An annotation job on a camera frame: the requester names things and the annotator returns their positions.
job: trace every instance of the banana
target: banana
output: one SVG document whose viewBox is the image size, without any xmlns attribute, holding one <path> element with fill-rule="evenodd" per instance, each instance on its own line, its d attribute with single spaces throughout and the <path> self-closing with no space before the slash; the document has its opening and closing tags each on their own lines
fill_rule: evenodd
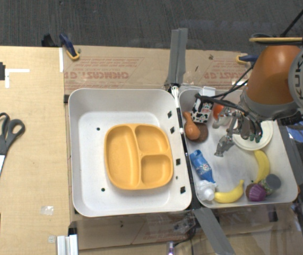
<svg viewBox="0 0 303 255">
<path fill-rule="evenodd" d="M 266 153 L 262 150 L 255 150 L 254 155 L 258 164 L 257 177 L 256 180 L 254 180 L 254 183 L 259 183 L 262 179 L 269 175 L 270 164 Z"/>
<path fill-rule="evenodd" d="M 240 180 L 240 183 L 232 189 L 230 192 L 215 192 L 214 200 L 218 203 L 233 203 L 243 195 L 243 183 L 244 180 Z"/>
</svg>

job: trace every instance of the orange divided plate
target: orange divided plate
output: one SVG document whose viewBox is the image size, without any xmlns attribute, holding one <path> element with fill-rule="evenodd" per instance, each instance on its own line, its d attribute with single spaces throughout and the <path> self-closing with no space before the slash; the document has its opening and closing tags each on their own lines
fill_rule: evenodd
<svg viewBox="0 0 303 255">
<path fill-rule="evenodd" d="M 174 172 L 168 137 L 155 125 L 113 126 L 105 136 L 104 156 L 111 182 L 121 189 L 161 187 Z"/>
</svg>

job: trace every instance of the cow print carton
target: cow print carton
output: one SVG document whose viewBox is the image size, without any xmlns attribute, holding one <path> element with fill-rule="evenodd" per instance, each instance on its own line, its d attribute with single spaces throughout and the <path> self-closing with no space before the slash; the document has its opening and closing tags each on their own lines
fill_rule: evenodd
<svg viewBox="0 0 303 255">
<path fill-rule="evenodd" d="M 201 96 L 214 96 L 215 88 L 204 87 L 200 91 Z M 195 123 L 206 123 L 208 122 L 210 112 L 213 107 L 213 102 L 203 101 L 196 98 L 194 107 L 191 111 L 192 119 Z"/>
</svg>

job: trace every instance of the gray carpet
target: gray carpet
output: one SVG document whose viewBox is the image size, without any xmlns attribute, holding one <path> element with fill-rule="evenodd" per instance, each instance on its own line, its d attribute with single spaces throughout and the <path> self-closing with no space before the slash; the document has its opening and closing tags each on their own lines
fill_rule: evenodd
<svg viewBox="0 0 303 255">
<path fill-rule="evenodd" d="M 46 33 L 60 45 L 169 48 L 172 29 L 187 27 L 188 49 L 258 54 L 253 33 L 281 34 L 303 0 L 0 0 L 0 45 L 41 46 Z M 303 36 L 303 17 L 288 36 Z"/>
</svg>

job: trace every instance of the black-handled scissors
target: black-handled scissors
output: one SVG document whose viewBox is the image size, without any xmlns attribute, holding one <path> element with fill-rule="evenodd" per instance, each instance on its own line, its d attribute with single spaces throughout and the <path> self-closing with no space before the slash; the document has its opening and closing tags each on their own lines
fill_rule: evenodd
<svg viewBox="0 0 303 255">
<path fill-rule="evenodd" d="M 2 132 L 0 134 L 0 175 L 8 149 L 15 139 L 21 136 L 25 131 L 25 125 L 21 120 L 10 120 L 7 113 L 0 113 L 0 118 L 3 116 L 5 116 L 5 118 L 2 125 Z M 20 126 L 20 129 L 14 133 L 13 130 L 16 126 Z"/>
</svg>

